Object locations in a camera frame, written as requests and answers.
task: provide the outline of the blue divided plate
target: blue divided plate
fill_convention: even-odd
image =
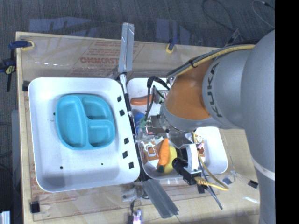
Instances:
[[[58,136],[68,148],[101,148],[114,140],[112,111],[99,96],[65,95],[56,104],[55,116]]]

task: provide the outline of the toy carrot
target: toy carrot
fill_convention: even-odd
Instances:
[[[168,138],[165,138],[163,140],[163,143],[161,145],[161,148],[159,150],[159,162],[158,165],[165,165],[168,162],[168,157],[169,157],[169,152],[170,152],[170,148],[169,148],[169,142],[168,142]]]

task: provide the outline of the wooden table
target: wooden table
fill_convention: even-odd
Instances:
[[[76,40],[80,39],[78,37],[66,37],[58,35],[32,34],[24,32],[16,33],[16,41],[20,39],[28,40],[30,37],[42,37],[43,39],[57,38],[60,39],[60,41],[64,38]],[[112,43],[115,42],[114,40],[96,38],[82,38],[82,40],[98,42],[104,41]],[[133,69],[135,66],[136,72],[132,72],[130,74],[131,78],[138,76],[142,77],[142,75],[145,73],[147,75],[151,73],[158,73],[159,75],[163,76],[169,70],[183,64],[188,59],[207,53],[213,49],[206,47],[178,45],[176,46],[176,50],[173,52],[172,56],[170,56],[165,52],[165,44],[135,42],[135,45],[136,53],[134,55]],[[18,48],[16,51],[17,85],[21,136],[21,184],[24,223],[127,223],[128,215],[130,213],[128,207],[101,212],[79,211],[75,213],[76,215],[65,216],[63,209],[66,208],[66,206],[63,206],[61,203],[52,203],[43,207],[44,210],[47,207],[48,212],[44,212],[42,214],[32,214],[30,212],[30,202],[33,201],[33,197],[38,196],[36,189],[39,189],[41,193],[43,190],[38,187],[38,184],[35,183],[33,175],[34,163],[32,163],[32,138],[30,135],[31,127],[28,114],[28,92],[23,91],[23,84],[25,80],[30,81],[33,78],[43,75],[50,76],[49,71],[51,71],[51,69],[53,69],[55,76],[63,76],[63,72],[66,71],[60,71],[57,74],[57,72],[55,73],[54,66],[50,66],[50,68],[48,68],[48,70],[43,74],[37,66],[36,68],[38,71],[34,70],[34,65],[28,66],[28,64],[24,62],[25,58],[23,54],[24,51],[21,50],[21,48]],[[190,187],[184,183],[183,185],[185,185],[185,192],[182,192],[175,187],[170,188],[166,184],[165,189],[168,191],[168,193],[172,194],[171,198],[179,209],[179,215],[162,219],[150,201],[142,201],[140,202],[140,206],[136,208],[142,210],[144,223],[258,223],[259,192],[257,189],[247,185],[249,180],[257,181],[257,178],[251,161],[245,132],[243,130],[232,129],[220,130],[220,134],[229,163],[228,169],[223,175],[231,175],[231,177],[233,174],[235,175],[235,182],[229,185],[229,191],[218,191],[216,193],[220,203],[223,206],[223,210],[220,210],[218,204],[212,196],[200,196],[198,193],[196,193],[196,187]]]

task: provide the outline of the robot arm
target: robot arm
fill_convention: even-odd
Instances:
[[[198,127],[245,130],[260,187],[260,224],[275,223],[274,49],[273,30],[253,49],[180,71],[159,117],[177,148]]]

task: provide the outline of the yellow wire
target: yellow wire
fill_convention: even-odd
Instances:
[[[209,61],[209,60],[212,60],[218,56],[221,56],[221,55],[224,55],[226,53],[229,53],[229,52],[232,52],[232,51],[237,51],[237,50],[248,50],[248,49],[253,49],[255,47],[255,45],[243,45],[243,46],[237,46],[237,47],[230,47],[230,48],[227,48],[225,50],[221,50],[221,51],[218,51],[202,60],[199,60],[198,62],[194,63],[193,65],[190,65],[188,67],[186,67],[186,69],[182,70],[180,73],[176,74],[176,76],[179,76],[183,73],[185,73],[186,71],[192,69],[192,68],[195,68],[197,67],[198,65],[206,62],[206,61]]]
[[[195,132],[193,131],[192,132],[192,139],[193,139],[193,143],[195,143],[195,140],[196,140],[196,137],[195,137]],[[205,163],[202,161],[201,159],[201,156],[200,156],[200,153],[199,151],[197,151],[197,155],[198,155],[198,158],[199,158],[199,161],[201,162],[202,166],[204,167],[204,169],[209,173],[209,175],[217,182],[219,183],[221,186],[218,186],[218,185],[215,185],[213,183],[210,183],[206,180],[204,180],[202,177],[195,177],[195,181],[197,182],[197,184],[200,184],[200,185],[206,185],[206,186],[212,186],[212,187],[215,187],[215,188],[218,188],[220,190],[223,190],[223,191],[227,191],[228,190],[228,186],[226,186],[224,183],[220,182],[213,174],[211,174],[210,170],[206,167]]]

